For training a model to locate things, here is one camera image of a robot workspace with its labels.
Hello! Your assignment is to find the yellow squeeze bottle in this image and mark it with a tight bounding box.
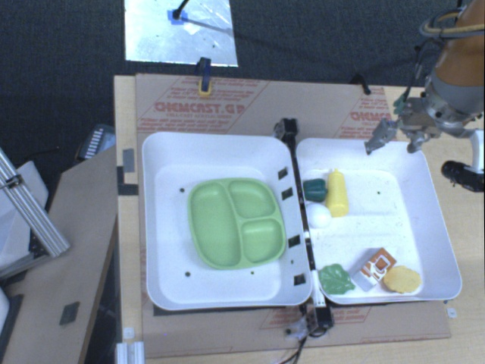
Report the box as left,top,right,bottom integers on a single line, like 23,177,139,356
325,168,350,218

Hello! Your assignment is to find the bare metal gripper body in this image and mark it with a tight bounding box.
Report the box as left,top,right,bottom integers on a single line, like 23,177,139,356
396,97,477,139

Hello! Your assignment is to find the white plastic tray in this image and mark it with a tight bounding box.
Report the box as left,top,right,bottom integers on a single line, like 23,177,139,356
295,137,463,305
142,131,314,312

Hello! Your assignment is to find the orange and white carton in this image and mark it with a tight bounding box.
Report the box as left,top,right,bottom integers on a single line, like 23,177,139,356
349,247,398,292

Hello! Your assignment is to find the yellow round biscuit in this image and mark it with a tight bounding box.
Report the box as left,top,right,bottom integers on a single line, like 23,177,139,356
383,265,422,294

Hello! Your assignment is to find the white egg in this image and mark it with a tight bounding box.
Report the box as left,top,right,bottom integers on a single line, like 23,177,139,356
306,202,332,229

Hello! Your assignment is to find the thin black and white rod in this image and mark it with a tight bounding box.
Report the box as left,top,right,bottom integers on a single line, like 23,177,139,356
287,134,323,310

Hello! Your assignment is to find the green lettuce leaf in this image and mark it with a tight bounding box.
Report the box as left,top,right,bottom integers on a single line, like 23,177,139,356
318,263,356,295

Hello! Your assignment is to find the black cylinder on white bracket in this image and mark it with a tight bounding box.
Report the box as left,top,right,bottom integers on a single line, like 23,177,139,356
440,129,485,193

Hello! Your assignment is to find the brown cardboard board red print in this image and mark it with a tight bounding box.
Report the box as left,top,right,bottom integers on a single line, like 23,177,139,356
134,73,452,359

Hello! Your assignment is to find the dark green bell pepper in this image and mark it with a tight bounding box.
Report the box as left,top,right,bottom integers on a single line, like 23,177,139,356
302,178,328,202

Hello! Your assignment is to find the green divided plate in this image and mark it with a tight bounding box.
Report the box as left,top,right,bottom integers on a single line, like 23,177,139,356
187,177,287,271

